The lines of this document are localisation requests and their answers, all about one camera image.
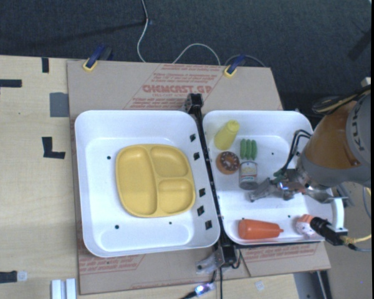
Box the brown doughnut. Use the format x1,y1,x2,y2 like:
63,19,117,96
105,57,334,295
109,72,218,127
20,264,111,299
215,151,241,176

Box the brown cardboard board red print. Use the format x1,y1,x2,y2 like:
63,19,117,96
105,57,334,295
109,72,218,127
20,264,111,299
66,60,332,296

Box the green pea pods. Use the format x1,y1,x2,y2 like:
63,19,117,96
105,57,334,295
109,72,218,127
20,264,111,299
239,138,259,161

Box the small white can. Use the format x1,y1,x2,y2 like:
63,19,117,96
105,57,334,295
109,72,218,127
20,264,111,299
238,160,259,191

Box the black cylinder on white bracket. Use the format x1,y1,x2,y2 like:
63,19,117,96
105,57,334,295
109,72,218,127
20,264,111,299
309,197,350,247

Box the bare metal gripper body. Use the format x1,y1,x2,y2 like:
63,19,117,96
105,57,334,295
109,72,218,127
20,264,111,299
279,169,333,204

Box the orange and white packet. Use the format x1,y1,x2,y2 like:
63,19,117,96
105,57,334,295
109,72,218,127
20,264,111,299
294,214,316,240

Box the white plastic tray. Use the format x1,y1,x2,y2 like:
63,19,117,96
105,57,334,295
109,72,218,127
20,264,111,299
74,109,222,259
202,109,335,246

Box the black block with thin wires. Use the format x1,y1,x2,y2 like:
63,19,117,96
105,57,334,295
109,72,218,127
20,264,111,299
217,243,239,267
183,92,204,115

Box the thin black rod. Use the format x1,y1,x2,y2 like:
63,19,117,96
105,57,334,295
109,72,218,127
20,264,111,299
191,109,231,250

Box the yellow bottle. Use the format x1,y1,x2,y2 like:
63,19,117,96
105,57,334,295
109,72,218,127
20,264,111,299
213,119,241,151

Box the orange bottle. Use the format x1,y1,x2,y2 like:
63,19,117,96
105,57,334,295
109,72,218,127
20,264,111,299
237,218,285,240

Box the yellow divided plate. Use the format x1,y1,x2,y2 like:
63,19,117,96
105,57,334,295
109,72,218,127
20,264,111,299
115,143,197,219

